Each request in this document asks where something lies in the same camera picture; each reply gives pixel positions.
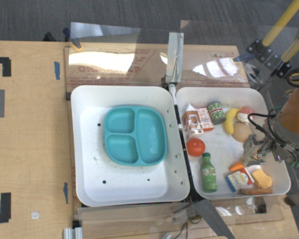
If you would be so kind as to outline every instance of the green bottle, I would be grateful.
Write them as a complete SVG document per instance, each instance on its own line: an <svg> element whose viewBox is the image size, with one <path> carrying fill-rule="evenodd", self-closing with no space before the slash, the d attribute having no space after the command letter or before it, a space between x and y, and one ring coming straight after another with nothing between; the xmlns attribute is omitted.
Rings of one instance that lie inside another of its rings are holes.
<svg viewBox="0 0 299 239"><path fill-rule="evenodd" d="M203 165L201 166L201 177L203 190L207 193L217 190L215 167L210 163L210 153L203 154Z"/></svg>

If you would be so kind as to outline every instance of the wooden table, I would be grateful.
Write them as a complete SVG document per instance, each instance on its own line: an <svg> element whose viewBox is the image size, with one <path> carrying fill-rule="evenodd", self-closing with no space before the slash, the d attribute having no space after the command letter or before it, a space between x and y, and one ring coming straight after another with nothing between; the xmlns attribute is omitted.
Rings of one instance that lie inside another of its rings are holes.
<svg viewBox="0 0 299 239"><path fill-rule="evenodd" d="M72 227L65 47L69 43L0 41L0 57L11 60L10 77L2 76L0 64L0 197L11 194L10 219L0 223L0 238L62 238L63 229ZM0 212L7 207L2 204ZM283 220L230 229L237 238L299 238L290 207L281 207ZM192 231L189 238L202 236Z"/></svg>

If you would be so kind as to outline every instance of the bottle label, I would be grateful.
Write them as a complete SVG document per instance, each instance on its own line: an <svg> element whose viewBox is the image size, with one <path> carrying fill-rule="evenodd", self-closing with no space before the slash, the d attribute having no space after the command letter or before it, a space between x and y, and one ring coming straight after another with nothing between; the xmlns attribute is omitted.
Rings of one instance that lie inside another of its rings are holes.
<svg viewBox="0 0 299 239"><path fill-rule="evenodd" d="M203 175L207 176L207 175L213 175L216 176L216 171L215 168L213 167L207 167L203 169Z"/></svg>

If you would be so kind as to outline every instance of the toy tomato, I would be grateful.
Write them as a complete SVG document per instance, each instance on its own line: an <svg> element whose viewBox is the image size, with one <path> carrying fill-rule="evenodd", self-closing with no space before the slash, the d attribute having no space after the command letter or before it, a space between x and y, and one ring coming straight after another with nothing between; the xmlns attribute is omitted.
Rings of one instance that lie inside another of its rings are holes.
<svg viewBox="0 0 299 239"><path fill-rule="evenodd" d="M205 152L205 143L198 139L192 138L186 143L187 153L194 157L199 157Z"/></svg>

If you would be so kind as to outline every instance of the yellow pole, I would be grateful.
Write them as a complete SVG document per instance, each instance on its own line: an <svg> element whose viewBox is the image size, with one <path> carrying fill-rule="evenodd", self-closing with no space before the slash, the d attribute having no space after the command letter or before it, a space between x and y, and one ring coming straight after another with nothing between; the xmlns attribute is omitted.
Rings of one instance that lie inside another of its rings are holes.
<svg viewBox="0 0 299 239"><path fill-rule="evenodd" d="M292 45L281 55L281 60L287 63L299 51L299 39L293 42Z"/></svg>
<svg viewBox="0 0 299 239"><path fill-rule="evenodd" d="M282 29L287 25L295 13L299 10L299 0L294 0L284 14L278 19L273 28L269 31L266 37L262 40L262 44L269 47L275 38L279 35Z"/></svg>

